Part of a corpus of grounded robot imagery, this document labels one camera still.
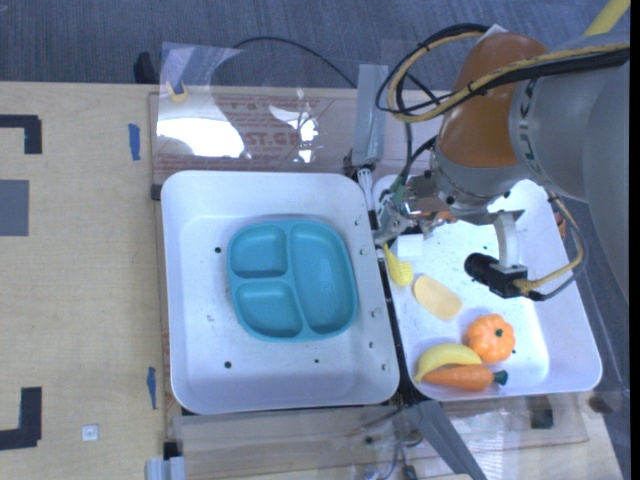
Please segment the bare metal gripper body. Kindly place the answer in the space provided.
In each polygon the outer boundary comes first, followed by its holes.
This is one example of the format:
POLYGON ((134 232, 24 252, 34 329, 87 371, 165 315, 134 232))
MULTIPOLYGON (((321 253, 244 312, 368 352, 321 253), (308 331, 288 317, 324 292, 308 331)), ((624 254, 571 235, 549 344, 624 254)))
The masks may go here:
POLYGON ((410 177, 398 202, 415 220, 448 212, 474 225, 489 224, 488 207, 509 191, 508 169, 431 169, 430 175, 410 177))

